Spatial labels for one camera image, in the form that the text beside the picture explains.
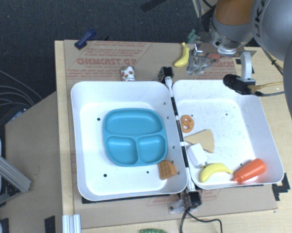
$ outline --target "toy banana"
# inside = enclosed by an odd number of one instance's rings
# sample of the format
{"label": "toy banana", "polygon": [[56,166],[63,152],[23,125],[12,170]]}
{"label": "toy banana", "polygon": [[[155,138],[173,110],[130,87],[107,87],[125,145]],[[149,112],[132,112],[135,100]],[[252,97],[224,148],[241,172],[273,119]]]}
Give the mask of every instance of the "toy banana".
{"label": "toy banana", "polygon": [[218,172],[226,172],[226,173],[230,173],[232,174],[233,171],[228,169],[224,164],[222,163],[212,163],[209,164],[207,166],[205,166],[201,173],[200,173],[200,181],[203,183],[206,180],[208,180],[208,178],[213,175],[214,173],[218,173]]}
{"label": "toy banana", "polygon": [[186,67],[189,62],[189,50],[190,48],[186,46],[185,42],[181,44],[183,46],[183,54],[180,59],[178,59],[175,63],[175,67]]}

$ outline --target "red toy bottle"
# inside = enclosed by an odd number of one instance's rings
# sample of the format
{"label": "red toy bottle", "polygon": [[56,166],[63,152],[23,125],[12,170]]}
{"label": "red toy bottle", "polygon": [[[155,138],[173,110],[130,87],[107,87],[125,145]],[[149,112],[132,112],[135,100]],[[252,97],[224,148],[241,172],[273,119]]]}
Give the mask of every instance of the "red toy bottle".
{"label": "red toy bottle", "polygon": [[233,181],[242,183],[265,172],[266,165],[261,159],[255,159],[234,173]]}

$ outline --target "black floor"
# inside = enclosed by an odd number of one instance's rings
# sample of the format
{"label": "black floor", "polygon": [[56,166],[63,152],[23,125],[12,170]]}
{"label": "black floor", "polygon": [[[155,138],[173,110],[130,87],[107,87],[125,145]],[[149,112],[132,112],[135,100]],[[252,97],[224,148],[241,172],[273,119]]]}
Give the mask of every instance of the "black floor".
{"label": "black floor", "polygon": [[[192,0],[0,0],[0,70],[45,98],[55,91],[55,40],[94,28],[97,40],[180,43],[197,23]],[[19,90],[40,100],[3,73],[0,86],[10,87],[0,87],[0,120],[11,102],[30,103]]]}

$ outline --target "black bracket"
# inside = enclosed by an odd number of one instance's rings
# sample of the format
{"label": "black bracket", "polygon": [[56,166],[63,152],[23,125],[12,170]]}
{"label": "black bracket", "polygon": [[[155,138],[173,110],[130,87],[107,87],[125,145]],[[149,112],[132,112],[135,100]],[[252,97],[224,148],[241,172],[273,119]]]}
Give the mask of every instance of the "black bracket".
{"label": "black bracket", "polygon": [[286,173],[284,173],[284,177],[282,179],[282,185],[272,184],[272,190],[276,201],[280,201],[279,195],[283,192],[288,192],[290,190],[290,184],[288,183],[288,179]]}

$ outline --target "blue plate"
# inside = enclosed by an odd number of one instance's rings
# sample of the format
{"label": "blue plate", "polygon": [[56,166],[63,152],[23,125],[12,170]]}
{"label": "blue plate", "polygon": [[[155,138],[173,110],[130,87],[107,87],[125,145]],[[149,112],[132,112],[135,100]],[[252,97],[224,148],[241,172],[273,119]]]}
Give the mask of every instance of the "blue plate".
{"label": "blue plate", "polygon": [[163,121],[149,109],[110,111],[104,118],[103,137],[108,157],[120,166],[156,164],[167,153]]}

